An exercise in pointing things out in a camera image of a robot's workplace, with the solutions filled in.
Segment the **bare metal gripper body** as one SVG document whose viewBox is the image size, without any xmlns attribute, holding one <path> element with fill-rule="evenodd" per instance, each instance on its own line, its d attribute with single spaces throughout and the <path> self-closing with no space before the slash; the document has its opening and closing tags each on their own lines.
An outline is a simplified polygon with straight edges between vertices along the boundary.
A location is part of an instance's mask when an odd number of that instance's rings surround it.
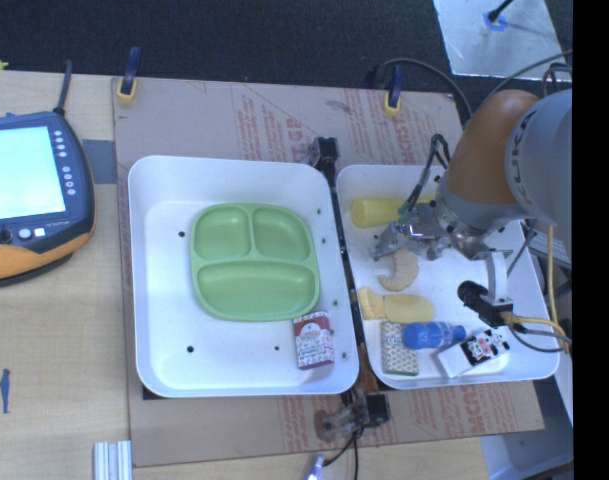
<svg viewBox="0 0 609 480">
<path fill-rule="evenodd" d="M 426 259 L 425 252 L 431 240 L 448 240 L 453 250 L 467 260 L 485 260 L 494 253 L 504 257 L 512 254 L 511 248 L 492 247 L 486 243 L 489 231 L 471 228 L 458 220 L 453 212 L 440 202 L 405 203 L 398 210 L 397 226 L 406 236 L 409 248 Z"/>
</svg>

